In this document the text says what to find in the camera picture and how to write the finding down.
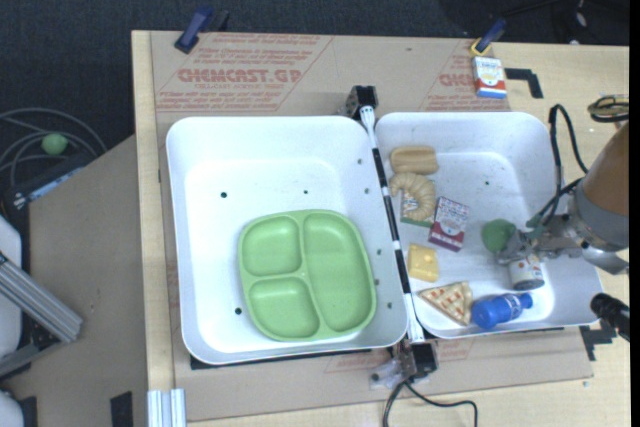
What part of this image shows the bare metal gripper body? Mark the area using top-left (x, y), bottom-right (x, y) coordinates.
top-left (523, 228), bottom-right (629, 276)

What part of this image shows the small white and orange can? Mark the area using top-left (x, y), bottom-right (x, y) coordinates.
top-left (507, 255), bottom-right (547, 292)

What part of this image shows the green round vegetable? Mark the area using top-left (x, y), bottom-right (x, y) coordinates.
top-left (480, 218), bottom-right (518, 255)

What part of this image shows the blue bottle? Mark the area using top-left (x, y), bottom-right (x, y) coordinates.
top-left (469, 292), bottom-right (535, 331)

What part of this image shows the purple and white carton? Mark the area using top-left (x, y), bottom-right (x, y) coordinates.
top-left (427, 196), bottom-right (471, 253)

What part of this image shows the pizza slice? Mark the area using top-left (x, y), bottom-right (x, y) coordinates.
top-left (417, 280), bottom-right (475, 328)

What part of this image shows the yellow cheese block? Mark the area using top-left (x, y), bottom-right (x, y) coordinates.
top-left (406, 242), bottom-right (441, 284)

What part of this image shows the white plastic tray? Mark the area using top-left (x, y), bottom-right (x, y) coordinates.
top-left (165, 114), bottom-right (410, 366)
top-left (373, 110), bottom-right (605, 341)

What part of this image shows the tan croissant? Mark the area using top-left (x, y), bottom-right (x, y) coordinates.
top-left (388, 171), bottom-right (438, 222)

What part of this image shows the small white and green carton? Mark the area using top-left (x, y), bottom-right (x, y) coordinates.
top-left (399, 192), bottom-right (436, 229)

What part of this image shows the thin black and white rod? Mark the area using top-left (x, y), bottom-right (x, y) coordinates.
top-left (359, 104), bottom-right (427, 344)

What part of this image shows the tan hot dog bun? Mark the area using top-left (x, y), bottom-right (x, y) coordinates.
top-left (389, 145), bottom-right (440, 177)

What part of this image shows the green divided plate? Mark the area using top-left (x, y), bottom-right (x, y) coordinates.
top-left (236, 208), bottom-right (378, 343)

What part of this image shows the white orange and blue carton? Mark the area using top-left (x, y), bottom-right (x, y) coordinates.
top-left (471, 55), bottom-right (508, 100)

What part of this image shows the brown cardboard board red print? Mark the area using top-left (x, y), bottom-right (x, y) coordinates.
top-left (148, 30), bottom-right (596, 423)

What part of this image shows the green ball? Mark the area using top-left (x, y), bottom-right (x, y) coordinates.
top-left (40, 132), bottom-right (70, 157)

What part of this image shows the black cylinder on white bracket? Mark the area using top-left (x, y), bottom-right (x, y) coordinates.
top-left (589, 291), bottom-right (630, 342)

